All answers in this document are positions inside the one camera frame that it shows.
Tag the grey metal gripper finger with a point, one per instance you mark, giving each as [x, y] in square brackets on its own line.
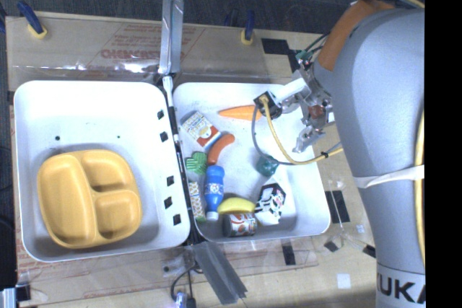
[307, 140]

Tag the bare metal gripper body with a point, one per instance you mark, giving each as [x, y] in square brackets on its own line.
[317, 112]

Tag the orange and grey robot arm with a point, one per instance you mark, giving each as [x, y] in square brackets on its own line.
[375, 112]

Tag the black and white carton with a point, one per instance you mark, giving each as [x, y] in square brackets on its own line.
[271, 203]

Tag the orange carrot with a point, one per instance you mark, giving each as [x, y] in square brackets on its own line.
[238, 112]

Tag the white plastic tray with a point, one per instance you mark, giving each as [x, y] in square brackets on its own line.
[90, 112]
[238, 176]

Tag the orange sausage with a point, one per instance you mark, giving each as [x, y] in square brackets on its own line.
[220, 148]

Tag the yellow banana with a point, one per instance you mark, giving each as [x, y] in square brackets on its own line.
[236, 206]

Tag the blue bottle with white cap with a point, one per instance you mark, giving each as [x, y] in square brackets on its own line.
[213, 187]

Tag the small can with orange label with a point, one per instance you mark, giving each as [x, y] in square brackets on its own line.
[240, 225]

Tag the white orange and red carton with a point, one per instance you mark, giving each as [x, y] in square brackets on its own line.
[198, 128]

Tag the green ridged toy food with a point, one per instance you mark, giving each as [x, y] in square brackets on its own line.
[196, 162]

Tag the white packet with orange pattern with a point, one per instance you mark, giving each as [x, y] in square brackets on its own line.
[196, 203]

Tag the brown cardboard board red print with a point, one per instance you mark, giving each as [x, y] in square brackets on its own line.
[108, 43]

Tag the yellow divided plate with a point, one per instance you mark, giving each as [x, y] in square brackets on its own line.
[86, 198]

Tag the black cylinder on white bracket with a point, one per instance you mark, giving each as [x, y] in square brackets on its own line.
[274, 101]

